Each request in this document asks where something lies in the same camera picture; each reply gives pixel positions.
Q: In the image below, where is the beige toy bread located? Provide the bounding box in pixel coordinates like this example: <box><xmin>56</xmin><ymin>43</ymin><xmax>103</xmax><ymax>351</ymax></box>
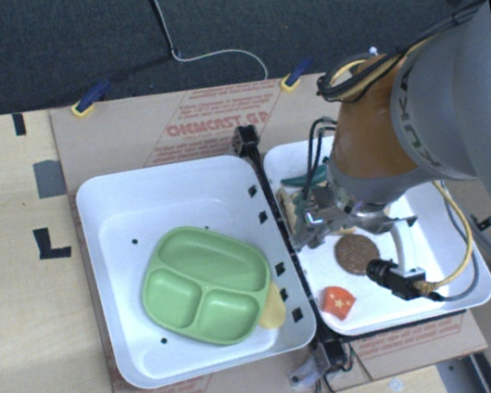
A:
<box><xmin>273</xmin><ymin>184</ymin><xmax>305</xmax><ymax>235</ymax></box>

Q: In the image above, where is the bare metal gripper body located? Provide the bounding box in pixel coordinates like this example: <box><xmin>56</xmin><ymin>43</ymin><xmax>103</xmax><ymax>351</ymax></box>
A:
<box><xmin>299</xmin><ymin>173</ymin><xmax>397</xmax><ymax>247</ymax></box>

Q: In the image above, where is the black block with thin wires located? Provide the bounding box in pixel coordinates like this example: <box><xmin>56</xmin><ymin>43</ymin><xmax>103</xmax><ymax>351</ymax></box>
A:
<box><xmin>311</xmin><ymin>332</ymin><xmax>352</xmax><ymax>374</ymax></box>

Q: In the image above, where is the yellow toy food piece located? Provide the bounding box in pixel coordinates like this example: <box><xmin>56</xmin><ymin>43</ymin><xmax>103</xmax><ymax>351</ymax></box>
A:
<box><xmin>251</xmin><ymin>278</ymin><xmax>291</xmax><ymax>332</ymax></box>

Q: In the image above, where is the white plastic tray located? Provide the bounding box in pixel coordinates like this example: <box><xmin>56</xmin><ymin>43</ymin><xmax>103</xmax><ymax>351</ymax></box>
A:
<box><xmin>71</xmin><ymin>143</ymin><xmax>325</xmax><ymax>393</ymax></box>
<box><xmin>259</xmin><ymin>112</ymin><xmax>491</xmax><ymax>348</ymax></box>

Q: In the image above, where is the red wedge with yellow stars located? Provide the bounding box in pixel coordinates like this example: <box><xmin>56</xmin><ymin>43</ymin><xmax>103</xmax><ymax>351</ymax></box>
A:
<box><xmin>317</xmin><ymin>282</ymin><xmax>361</xmax><ymax>324</ymax></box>

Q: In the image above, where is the teal curved toy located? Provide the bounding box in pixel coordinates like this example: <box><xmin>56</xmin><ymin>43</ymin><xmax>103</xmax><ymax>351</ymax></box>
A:
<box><xmin>278</xmin><ymin>163</ymin><xmax>332</xmax><ymax>193</ymax></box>

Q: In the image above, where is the black cylinder on white bracket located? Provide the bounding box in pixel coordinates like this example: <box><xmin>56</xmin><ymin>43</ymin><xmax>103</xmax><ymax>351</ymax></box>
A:
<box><xmin>357</xmin><ymin>214</ymin><xmax>434</xmax><ymax>309</ymax></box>

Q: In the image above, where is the brown round biscuit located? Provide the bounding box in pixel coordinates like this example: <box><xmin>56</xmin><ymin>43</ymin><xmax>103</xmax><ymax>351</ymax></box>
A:
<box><xmin>331</xmin><ymin>228</ymin><xmax>384</xmax><ymax>281</ymax></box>

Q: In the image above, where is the brown cardboard board red print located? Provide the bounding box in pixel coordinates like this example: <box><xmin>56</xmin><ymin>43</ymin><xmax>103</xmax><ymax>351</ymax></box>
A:
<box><xmin>48</xmin><ymin>42</ymin><xmax>491</xmax><ymax>393</ymax></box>

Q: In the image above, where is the green divided plate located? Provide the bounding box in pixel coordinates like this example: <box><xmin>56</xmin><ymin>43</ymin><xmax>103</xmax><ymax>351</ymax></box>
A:
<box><xmin>129</xmin><ymin>212</ymin><xmax>283</xmax><ymax>361</ymax></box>

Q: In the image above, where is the thin black rod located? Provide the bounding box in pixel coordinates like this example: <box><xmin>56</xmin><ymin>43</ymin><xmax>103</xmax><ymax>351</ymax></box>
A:
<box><xmin>240</xmin><ymin>132</ymin><xmax>347</xmax><ymax>376</ymax></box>

